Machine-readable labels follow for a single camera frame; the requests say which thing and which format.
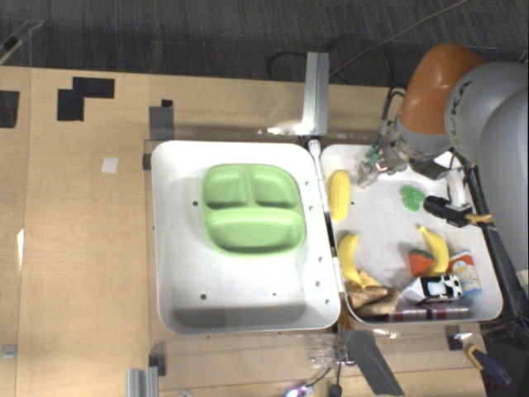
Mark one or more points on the black and white cow carton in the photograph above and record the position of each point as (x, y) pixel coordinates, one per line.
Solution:
(441, 287)

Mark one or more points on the yellow banana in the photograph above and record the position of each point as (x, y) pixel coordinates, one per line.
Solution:
(349, 254)
(439, 250)

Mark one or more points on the yellow tortilla chip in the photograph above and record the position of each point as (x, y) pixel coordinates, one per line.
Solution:
(367, 280)

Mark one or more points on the green broccoli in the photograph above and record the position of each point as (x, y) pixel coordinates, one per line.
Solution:
(412, 197)

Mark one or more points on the maroon striped packet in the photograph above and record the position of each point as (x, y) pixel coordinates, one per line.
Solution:
(430, 314)

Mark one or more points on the green divided plate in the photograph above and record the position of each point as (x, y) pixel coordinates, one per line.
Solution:
(254, 230)

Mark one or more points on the white plastic tray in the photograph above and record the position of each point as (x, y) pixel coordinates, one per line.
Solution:
(248, 288)
(384, 230)

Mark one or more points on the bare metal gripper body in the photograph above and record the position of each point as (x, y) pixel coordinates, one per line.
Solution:
(396, 155)

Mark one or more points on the red white and blue carton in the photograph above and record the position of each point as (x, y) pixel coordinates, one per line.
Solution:
(466, 275)

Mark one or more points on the yellow corn cob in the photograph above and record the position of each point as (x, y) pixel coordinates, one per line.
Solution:
(340, 194)

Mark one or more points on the red strawberry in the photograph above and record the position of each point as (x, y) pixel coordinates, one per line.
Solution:
(419, 263)

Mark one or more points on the black cylinder on white bracket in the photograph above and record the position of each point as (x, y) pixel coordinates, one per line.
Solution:
(443, 208)

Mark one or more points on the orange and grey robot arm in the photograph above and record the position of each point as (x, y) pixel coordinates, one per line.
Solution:
(487, 130)

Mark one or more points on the brown bread slice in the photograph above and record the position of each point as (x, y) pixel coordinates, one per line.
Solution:
(382, 306)
(365, 295)

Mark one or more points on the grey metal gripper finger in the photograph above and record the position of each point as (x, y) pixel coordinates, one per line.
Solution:
(376, 170)
(363, 176)

